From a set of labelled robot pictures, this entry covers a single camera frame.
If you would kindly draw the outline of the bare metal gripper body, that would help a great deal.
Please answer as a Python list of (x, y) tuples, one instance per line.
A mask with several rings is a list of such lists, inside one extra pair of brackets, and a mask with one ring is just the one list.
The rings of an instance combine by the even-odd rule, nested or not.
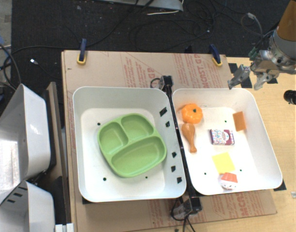
[(250, 68), (256, 75), (277, 78), (280, 73), (296, 74), (296, 60), (278, 50), (260, 50)]

